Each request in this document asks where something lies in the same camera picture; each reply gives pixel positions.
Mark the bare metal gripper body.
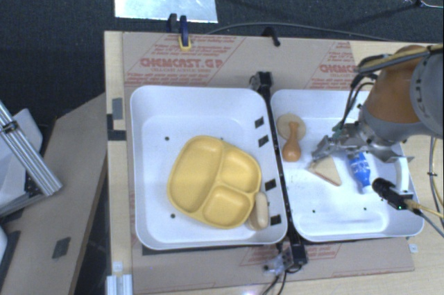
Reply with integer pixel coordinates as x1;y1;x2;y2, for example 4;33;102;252
327;122;397;162

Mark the tan triangular bread slice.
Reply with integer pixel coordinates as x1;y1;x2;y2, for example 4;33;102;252
307;155;343;187

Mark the blue and white bottle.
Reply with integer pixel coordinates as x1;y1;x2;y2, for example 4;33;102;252
347;151;374;195

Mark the thin black rod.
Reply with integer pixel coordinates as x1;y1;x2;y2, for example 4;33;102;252
262;85;300;246

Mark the beige round biscuit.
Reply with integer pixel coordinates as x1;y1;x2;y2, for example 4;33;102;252
275;113;307;142

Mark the white plastic tray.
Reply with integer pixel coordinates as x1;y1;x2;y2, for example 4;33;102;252
129;85;289;251
270;89;425;243

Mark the beige bread roll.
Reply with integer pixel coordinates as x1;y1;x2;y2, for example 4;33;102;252
247;191;271;232

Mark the yellow divided plate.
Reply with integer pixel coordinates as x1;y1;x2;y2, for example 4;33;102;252
166;135;263;230

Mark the brown cardboard board, red print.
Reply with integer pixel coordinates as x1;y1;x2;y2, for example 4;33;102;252
121;31;416;295

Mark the black cylinder on white bracket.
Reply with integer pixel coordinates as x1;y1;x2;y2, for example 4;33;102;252
371;154;416;210

